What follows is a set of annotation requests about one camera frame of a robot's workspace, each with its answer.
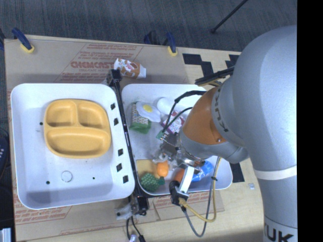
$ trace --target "egg yolk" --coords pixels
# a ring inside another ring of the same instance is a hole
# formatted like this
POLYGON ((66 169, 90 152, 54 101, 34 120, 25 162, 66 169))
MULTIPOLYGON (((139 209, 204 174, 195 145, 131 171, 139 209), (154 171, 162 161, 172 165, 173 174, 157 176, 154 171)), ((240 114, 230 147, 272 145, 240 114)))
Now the egg yolk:
POLYGON ((149 106, 149 105, 145 104, 145 105, 143 105, 142 107, 143 107, 143 109, 144 109, 145 111, 147 111, 148 113, 151 113, 151 112, 152 112, 152 107, 151 107, 151 106, 149 106))

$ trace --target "white plastic tray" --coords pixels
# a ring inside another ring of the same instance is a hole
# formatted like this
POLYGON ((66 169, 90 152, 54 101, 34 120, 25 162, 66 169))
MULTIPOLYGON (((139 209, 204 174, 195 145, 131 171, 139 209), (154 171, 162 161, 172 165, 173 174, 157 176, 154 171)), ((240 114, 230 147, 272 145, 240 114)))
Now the white plastic tray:
MULTIPOLYGON (((180 85, 180 84, 130 84, 122 90, 122 100, 127 117, 127 125, 131 125, 131 104, 133 102, 142 101, 154 106, 157 105, 159 99, 165 97, 174 101, 177 97, 191 90, 204 90, 196 85, 180 85)), ((198 95, 183 98, 175 110, 180 111, 187 107, 192 107, 200 98, 198 95)), ((129 130, 130 142, 133 149, 135 160, 151 159, 154 152, 162 143, 156 138, 156 135, 162 129, 159 123, 152 123, 148 134, 141 134, 137 131, 129 130)), ((212 156, 208 159, 215 166, 217 157, 212 156)), ((176 171, 169 171, 165 177, 165 185, 160 186, 156 192, 149 192, 142 188, 147 194, 152 196, 160 196, 169 194, 169 183, 174 179, 176 171)), ((232 183, 232 171, 229 162, 222 160, 218 169, 216 189, 225 189, 232 183)), ((210 178, 202 179, 199 182, 191 183, 188 192, 207 191, 210 188, 210 178)))
POLYGON ((110 87, 21 84, 12 90, 11 107, 18 196, 26 207, 45 209, 107 201, 133 192, 135 182, 127 143, 116 95, 110 87), (41 125, 45 110, 52 101, 66 98, 91 100, 107 111, 112 143, 106 154, 73 159, 54 155, 47 148, 41 125))

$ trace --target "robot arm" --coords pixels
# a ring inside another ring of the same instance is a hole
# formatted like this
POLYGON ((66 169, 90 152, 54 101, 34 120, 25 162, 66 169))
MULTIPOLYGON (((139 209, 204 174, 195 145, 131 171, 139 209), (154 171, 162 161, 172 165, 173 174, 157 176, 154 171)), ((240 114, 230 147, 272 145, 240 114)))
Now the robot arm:
POLYGON ((270 31, 241 53, 234 74, 206 92, 176 142, 177 162, 250 157, 264 207, 263 241, 298 240, 296 26, 270 31))

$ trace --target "fried egg toy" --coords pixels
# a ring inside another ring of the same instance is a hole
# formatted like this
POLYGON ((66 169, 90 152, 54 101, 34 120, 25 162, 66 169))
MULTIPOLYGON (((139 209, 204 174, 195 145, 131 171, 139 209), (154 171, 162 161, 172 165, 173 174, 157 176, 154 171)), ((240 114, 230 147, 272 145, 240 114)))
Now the fried egg toy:
POLYGON ((160 111, 147 103, 138 101, 136 103, 138 113, 152 122, 160 122, 160 111))

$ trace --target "brown cardboard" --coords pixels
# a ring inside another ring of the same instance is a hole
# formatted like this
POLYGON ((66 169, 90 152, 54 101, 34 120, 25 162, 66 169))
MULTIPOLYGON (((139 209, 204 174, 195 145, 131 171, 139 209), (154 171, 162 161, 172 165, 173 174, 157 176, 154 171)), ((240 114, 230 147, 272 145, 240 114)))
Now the brown cardboard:
MULTIPOLYGON (((225 69, 227 51, 194 50, 178 48, 177 56, 170 56, 167 47, 143 44, 120 44, 115 42, 64 39, 40 36, 27 36, 35 46, 33 54, 20 48, 18 40, 6 40, 6 76, 8 88, 8 108, 10 133, 11 108, 10 93, 21 83, 101 83, 112 68, 115 58, 121 57, 141 63, 147 69, 147 78, 136 83, 192 83, 186 71, 195 71, 197 78, 202 77, 200 66, 185 65, 181 53, 205 54, 204 61, 219 61, 214 70, 225 69)), ((123 79, 123 86, 133 83, 123 79)), ((15 158, 11 154, 13 166, 14 210, 17 241, 75 234, 86 231, 125 226, 125 220, 116 220, 114 209, 127 204, 127 199, 92 204, 74 205, 46 210, 30 210, 24 207, 17 195, 15 158)), ((200 214, 207 205, 207 192, 194 193, 188 203, 200 214)), ((145 217, 138 217, 139 223, 182 218, 179 207, 170 203, 169 197, 150 198, 150 209, 145 217)), ((220 193, 216 192, 217 211, 224 211, 220 193)))

